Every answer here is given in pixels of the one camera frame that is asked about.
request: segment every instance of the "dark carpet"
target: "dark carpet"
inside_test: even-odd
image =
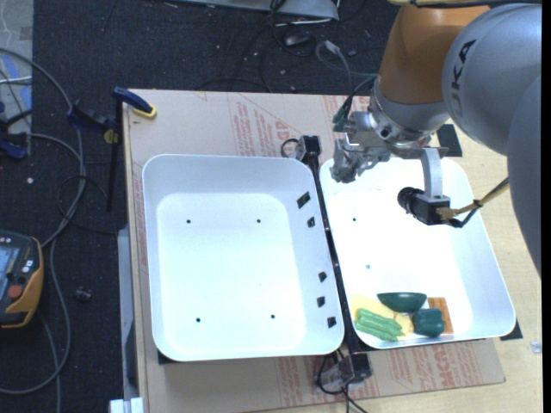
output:
[[[340,22],[304,28],[316,41],[338,45],[356,73],[354,83],[360,83],[363,73],[377,72],[397,11],[385,0],[343,0]],[[274,16],[275,23],[294,19]],[[349,90],[345,74],[321,63],[312,44],[292,53],[278,46],[269,17],[260,12],[151,0],[34,0],[33,43],[33,60],[52,73],[71,100],[103,115],[115,113],[115,86],[307,94]],[[326,59],[340,66],[329,55]],[[40,71],[33,75],[33,132],[77,148],[63,97]],[[113,212],[107,213],[111,149],[97,134],[84,134],[83,142],[90,182],[56,241],[53,260],[71,320],[71,349],[60,372],[62,411],[95,413],[123,396],[115,231],[127,217],[121,153]],[[33,139],[24,160],[0,160],[0,225],[46,240],[62,219],[59,208],[70,205],[78,180],[70,152]],[[51,249],[45,249],[40,313],[61,360],[67,330],[53,285]],[[77,299],[78,290],[90,292],[90,300]],[[1,389],[34,387],[54,368],[40,317],[23,329],[0,330]],[[2,413],[55,408],[55,380],[27,395],[0,394]]]

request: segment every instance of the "white tray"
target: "white tray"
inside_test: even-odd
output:
[[[152,333],[162,354],[205,361],[340,346],[337,287],[304,164],[160,155],[145,165],[143,188]]]
[[[473,200],[459,165],[443,159],[443,193],[451,207]],[[374,348],[399,348],[503,336],[516,317],[482,219],[476,213],[461,229],[424,225],[399,206],[403,187],[424,188],[419,161],[391,158],[349,184],[331,179],[332,160],[320,171],[331,232],[350,302],[354,295],[417,292],[447,301],[453,335],[437,339],[411,334],[385,342],[357,331]]]

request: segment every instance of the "black bracket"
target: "black bracket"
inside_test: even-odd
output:
[[[331,254],[333,263],[333,271],[337,283],[338,297],[340,300],[341,311],[343,313],[344,322],[344,341],[348,348],[349,357],[346,358],[347,365],[346,375],[343,374],[343,380],[349,382],[360,382],[372,375],[371,366],[369,365],[368,353],[366,346],[362,342],[356,331],[354,330],[354,321],[346,299],[346,291],[344,290],[343,275],[340,268],[340,262],[337,256],[337,249],[331,234],[327,209],[323,191],[321,189],[321,181],[319,179],[319,155],[321,154],[321,144],[318,136],[301,136],[297,147],[294,151],[295,158],[308,166],[313,174],[313,179],[316,185],[316,192],[319,198],[319,208],[323,219],[325,237]]]

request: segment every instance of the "yellow clamp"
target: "yellow clamp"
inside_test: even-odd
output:
[[[150,104],[150,107],[152,108],[152,111],[150,113],[144,112],[143,110],[139,110],[137,108],[134,108],[133,112],[138,116],[141,116],[142,118],[146,118],[147,120],[152,120],[153,118],[155,118],[155,115],[157,114],[157,108],[153,104]]]

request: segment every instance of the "green bowl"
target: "green bowl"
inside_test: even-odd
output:
[[[377,297],[395,312],[417,312],[427,300],[425,293],[378,293]]]

